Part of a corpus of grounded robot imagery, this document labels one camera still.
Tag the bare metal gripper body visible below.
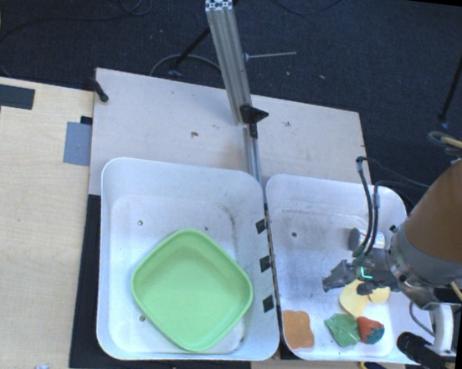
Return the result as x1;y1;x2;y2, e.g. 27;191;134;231
349;249;441;309

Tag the small yellow toy slice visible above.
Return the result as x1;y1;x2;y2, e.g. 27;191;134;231
367;283;393;306

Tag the large yellow toy slice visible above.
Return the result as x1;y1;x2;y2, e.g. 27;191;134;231
336;277;372;320

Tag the red toy strawberry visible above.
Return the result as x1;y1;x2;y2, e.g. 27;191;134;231
353;315;388;347

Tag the white plastic tray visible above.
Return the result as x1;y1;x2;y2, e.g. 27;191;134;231
77;152;303;369
243;170;443;369

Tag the green toy lettuce leaf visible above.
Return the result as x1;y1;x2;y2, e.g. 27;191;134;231
321;310;365;351

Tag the orange toy biscuit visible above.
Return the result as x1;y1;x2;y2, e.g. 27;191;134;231
276;308;320;354

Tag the green plate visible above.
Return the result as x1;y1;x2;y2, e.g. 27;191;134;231
121;220;262;360

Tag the pale wooden board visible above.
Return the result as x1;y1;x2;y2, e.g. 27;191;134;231
56;66;440;369

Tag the black cylinder on white bracket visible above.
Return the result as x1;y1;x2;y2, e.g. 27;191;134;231
393;296;462;369

